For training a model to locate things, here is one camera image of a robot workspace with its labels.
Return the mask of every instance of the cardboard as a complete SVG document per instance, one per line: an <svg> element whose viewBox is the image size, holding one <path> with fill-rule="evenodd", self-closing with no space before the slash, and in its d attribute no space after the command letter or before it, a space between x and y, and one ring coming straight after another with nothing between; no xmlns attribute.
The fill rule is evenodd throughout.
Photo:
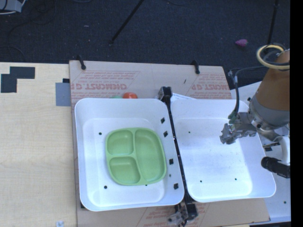
<svg viewBox="0 0 303 227"><path fill-rule="evenodd" d="M77 217L79 227L169 227L168 217L174 206L135 208L92 212L81 208L77 161L77 139L74 107L82 98L122 96L133 92L139 98L157 98L161 87L173 93L203 99L231 99L225 73L219 66L199 66L200 74L191 65L167 65L105 61L70 61L71 106L75 157ZM198 216L187 227L215 227L269 221L263 199L196 203Z"/></svg>

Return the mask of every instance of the light wood surface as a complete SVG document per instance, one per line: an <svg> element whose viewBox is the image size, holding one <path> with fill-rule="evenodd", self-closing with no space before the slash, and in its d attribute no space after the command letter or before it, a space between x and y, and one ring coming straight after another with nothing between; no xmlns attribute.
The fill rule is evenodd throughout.
<svg viewBox="0 0 303 227"><path fill-rule="evenodd" d="M56 106L55 84L68 64L0 63L36 68L0 93L0 226L77 226L71 107Z"/></svg>

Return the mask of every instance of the black metal bar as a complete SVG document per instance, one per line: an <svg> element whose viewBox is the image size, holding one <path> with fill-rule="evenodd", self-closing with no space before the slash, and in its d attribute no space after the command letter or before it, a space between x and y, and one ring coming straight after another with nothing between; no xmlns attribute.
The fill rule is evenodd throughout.
<svg viewBox="0 0 303 227"><path fill-rule="evenodd" d="M274 30L274 25L275 25L275 20L276 20L276 11L278 9L278 6L279 6L279 0L276 0L275 4L274 4L274 13L273 13L273 17L271 19L271 26L270 26L270 31L269 31L269 37L268 37L267 44L271 43L271 37L272 37L272 34L273 34L273 30Z"/></svg>
<svg viewBox="0 0 303 227"><path fill-rule="evenodd" d="M137 6L133 9L131 14L127 17L125 22L121 25L121 27L118 29L116 34L113 36L113 38L109 41L109 45L112 45L114 43L114 40L118 37L118 35L121 33L121 31L124 29L124 27L127 25L127 23L131 20L135 12L138 10L138 8L141 6L141 4L144 2L144 0L140 0Z"/></svg>

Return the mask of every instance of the green plate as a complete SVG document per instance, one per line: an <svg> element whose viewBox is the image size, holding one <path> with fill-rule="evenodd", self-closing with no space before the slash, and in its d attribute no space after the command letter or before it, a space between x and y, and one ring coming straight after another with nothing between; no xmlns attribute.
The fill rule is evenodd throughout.
<svg viewBox="0 0 303 227"><path fill-rule="evenodd" d="M113 180L121 185L147 185L166 174L162 142L147 128L125 128L110 132L106 138L107 167Z"/></svg>

